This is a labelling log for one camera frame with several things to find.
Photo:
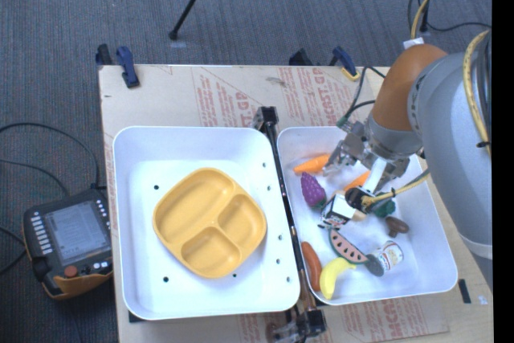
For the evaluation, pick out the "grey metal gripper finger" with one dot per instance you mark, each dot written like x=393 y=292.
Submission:
x=331 y=161
x=348 y=163

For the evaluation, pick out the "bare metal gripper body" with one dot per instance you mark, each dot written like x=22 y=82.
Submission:
x=355 y=144

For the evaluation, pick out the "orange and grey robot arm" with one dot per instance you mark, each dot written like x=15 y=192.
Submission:
x=445 y=120

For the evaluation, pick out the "orange carrot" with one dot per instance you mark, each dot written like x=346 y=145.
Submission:
x=312 y=164
x=356 y=180

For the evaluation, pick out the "purple grapes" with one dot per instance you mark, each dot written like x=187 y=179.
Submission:
x=312 y=190

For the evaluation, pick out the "white carton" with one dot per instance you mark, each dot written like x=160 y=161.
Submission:
x=338 y=212

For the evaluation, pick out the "tan bread piece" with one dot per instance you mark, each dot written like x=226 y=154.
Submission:
x=360 y=216

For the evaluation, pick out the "green broccoli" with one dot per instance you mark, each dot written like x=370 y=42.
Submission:
x=385 y=209

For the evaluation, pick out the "brown mushroom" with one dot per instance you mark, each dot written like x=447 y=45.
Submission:
x=397 y=225

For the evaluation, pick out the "red watermelon slice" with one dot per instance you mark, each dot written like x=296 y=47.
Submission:
x=343 y=247

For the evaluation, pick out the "white can with orange label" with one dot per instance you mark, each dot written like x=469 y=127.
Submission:
x=387 y=256

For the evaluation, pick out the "orange-red sausage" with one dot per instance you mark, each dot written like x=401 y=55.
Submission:
x=312 y=265

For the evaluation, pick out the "yellow banana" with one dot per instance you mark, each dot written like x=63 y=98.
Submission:
x=331 y=275

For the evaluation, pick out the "white plastic tray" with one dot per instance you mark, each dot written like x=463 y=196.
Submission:
x=421 y=253
x=132 y=237

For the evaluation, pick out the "yellow divided plate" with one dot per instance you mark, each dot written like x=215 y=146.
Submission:
x=209 y=223

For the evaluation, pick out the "brown cardboard board red print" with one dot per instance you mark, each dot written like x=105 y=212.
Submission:
x=168 y=100

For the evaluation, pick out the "black cylinder on white bracket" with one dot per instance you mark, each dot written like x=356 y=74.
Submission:
x=358 y=198

